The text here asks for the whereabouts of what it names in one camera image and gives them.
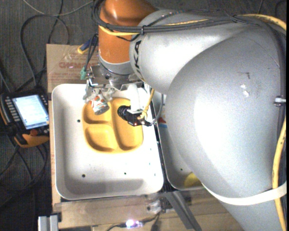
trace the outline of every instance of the light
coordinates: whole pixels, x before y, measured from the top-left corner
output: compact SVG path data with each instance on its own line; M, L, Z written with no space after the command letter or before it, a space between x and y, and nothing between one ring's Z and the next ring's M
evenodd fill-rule
M126 228L132 229L132 228L138 228L143 227L143 223L139 221L134 221L132 219L129 219L126 221Z

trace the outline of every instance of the yellow object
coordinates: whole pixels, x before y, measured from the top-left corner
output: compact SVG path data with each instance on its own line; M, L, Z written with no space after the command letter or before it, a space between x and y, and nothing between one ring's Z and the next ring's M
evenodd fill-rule
M129 36L129 35L136 35L136 34L140 34L140 33L125 33L125 32L113 32L113 31L110 31L109 29L107 28L104 28L103 26L99 26L99 28L104 31L105 33L109 34L109 35L112 35L112 36Z
M130 105L130 100L113 98L110 109L95 115L89 103L82 110L83 131L86 142L100 153L124 153L137 149L143 142L142 126L133 127L117 114L121 105Z
M200 185L201 185L201 181L195 176L194 173L190 173L184 181L184 187L186 188L196 187Z
M287 118L285 117L283 126L281 129L281 133L278 139L277 147L276 147L276 153L274 157L274 164L273 164L273 189L277 188L279 186L278 181L279 181L279 164L281 160L281 155L282 155L282 149L285 143L285 139L287 136ZM284 219L284 214L282 210L282 204L280 198L275 199L275 204L276 204L276 209L277 213L280 219L280 224L282 227L283 231L286 231L286 225L285 225L285 219Z
M144 110L142 111L141 115L140 115L140 119L146 119L148 117L148 110L149 110L149 107L150 107L150 103L152 102L152 99L153 99L153 96L154 96L154 92L155 90L152 88L151 90L151 94L150 94L150 98L144 108Z
M20 147L30 148L46 143L49 140L49 136L31 136L29 134L23 134L23 138L27 141L28 144L21 144L16 137L14 137L15 141Z
M88 48L86 48L84 51L83 50L81 50L81 47L83 46L83 44L82 45L80 45L80 46L78 46L77 47L77 51L78 51L78 53L79 54L84 54L84 53L86 53L87 51L88 51Z
M264 15L264 14L244 14L243 16L250 16L250 17L256 17L264 22L269 22L269 23L273 23L276 24L278 26L280 26L281 28L283 28L285 31L287 30L287 24L280 20L277 19L275 17L269 16L269 15Z

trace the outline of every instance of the connector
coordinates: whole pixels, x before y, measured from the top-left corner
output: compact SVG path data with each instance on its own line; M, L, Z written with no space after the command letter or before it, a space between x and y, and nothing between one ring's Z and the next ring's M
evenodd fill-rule
M78 53L79 53L79 54L82 54L82 55L83 55L84 53L86 53L86 52L88 51L89 46L90 46L90 42L91 42L91 40L89 39L87 42L85 42L84 44L80 45L80 46L77 48Z
M274 106L281 107L281 106L285 106L286 104L287 104L287 100L286 99L283 99L283 98L280 98L280 97L276 97Z
M86 66L83 66L83 68L80 70L80 79L81 80L86 79L86 75L87 75Z

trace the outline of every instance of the white tray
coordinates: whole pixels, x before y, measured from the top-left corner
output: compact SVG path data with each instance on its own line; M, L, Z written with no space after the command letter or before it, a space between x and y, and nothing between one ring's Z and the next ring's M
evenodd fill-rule
M143 126L143 144L134 151L103 154L85 141L81 121L86 85L62 84L52 92L56 189L67 200L158 192L163 172L154 127ZM149 95L139 89L141 105ZM114 97L128 98L128 91Z

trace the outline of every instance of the white cable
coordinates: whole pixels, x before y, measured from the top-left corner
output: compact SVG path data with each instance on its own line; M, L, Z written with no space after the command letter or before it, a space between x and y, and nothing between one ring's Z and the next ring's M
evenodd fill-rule
M26 0L22 0L22 1L24 1L24 2L26 3L26 5L28 5L31 9L35 10L36 12L41 13L41 14L46 14L46 13L44 13L44 12L42 12L42 11L39 11L38 9L34 8L34 7L33 7L30 3L28 3ZM93 2L94 2L93 0L92 0L92 1L89 1L89 2L85 3L84 5L80 6L79 8L77 8L77 9L75 9L75 10L73 10L73 11L70 11L70 12L67 12L67 13L61 13L61 14L52 14L52 16L64 16L64 15L72 14L72 13L74 13L74 12L82 9L83 7L89 5L89 4L93 3Z
M257 195L246 197L246 198L227 198L220 196L211 190L209 190L206 186L204 186L206 190L213 195L216 199L220 200L221 202L224 202L226 204L230 205L255 205L264 203L267 201L271 201L277 198L283 197L285 194L287 194L287 182L283 183L281 186L259 193Z

